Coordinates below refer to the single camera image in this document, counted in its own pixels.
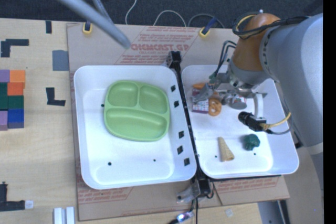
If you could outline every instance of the green broccoli toy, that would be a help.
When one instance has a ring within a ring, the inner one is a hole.
[[[255,134],[249,134],[244,137],[245,149],[248,151],[260,145],[260,140]]]

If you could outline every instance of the green block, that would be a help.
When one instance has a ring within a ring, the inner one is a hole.
[[[7,110],[8,109],[8,96],[7,95],[0,95],[0,110]]]
[[[0,82],[0,95],[7,95],[7,82]]]
[[[8,96],[8,109],[23,109],[24,97],[23,95]]]

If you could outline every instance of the purple block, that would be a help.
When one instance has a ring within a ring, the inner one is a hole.
[[[23,109],[8,109],[8,128],[24,128],[25,114]]]
[[[8,112],[0,111],[0,131],[8,130]]]
[[[9,82],[9,70],[8,69],[0,70],[0,82]]]

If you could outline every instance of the cardboard sheet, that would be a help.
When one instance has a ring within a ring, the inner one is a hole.
[[[132,42],[129,50],[123,49],[95,26],[90,35],[85,35],[82,32],[82,23],[67,25],[79,220],[186,211],[191,205],[179,204],[176,201],[176,193],[185,190],[190,185],[189,181],[103,191],[91,189],[83,182],[73,89],[75,71],[86,65],[165,65],[170,50],[181,52],[181,68],[189,65],[216,65],[223,42],[237,41],[230,29],[211,29],[209,35],[202,38],[198,35],[199,28],[130,25],[118,27]],[[282,176],[226,180],[215,182],[214,186],[214,197],[201,200],[200,207],[289,197]]]

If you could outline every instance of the colored block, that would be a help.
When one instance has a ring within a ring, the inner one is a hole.
[[[23,82],[9,82],[7,84],[7,95],[23,95]]]
[[[7,95],[0,95],[0,110],[7,110],[8,109],[8,96]]]
[[[8,112],[0,111],[0,131],[8,130]]]
[[[8,109],[23,109],[23,108],[24,108],[23,95],[8,96]]]
[[[25,126],[25,114],[23,109],[8,109],[8,128],[16,129]]]
[[[8,69],[0,70],[0,82],[9,82],[9,70]]]
[[[0,82],[0,95],[7,95],[7,82]]]
[[[9,81],[10,82],[22,82],[23,88],[26,82],[26,72],[25,70],[10,70],[9,71]]]

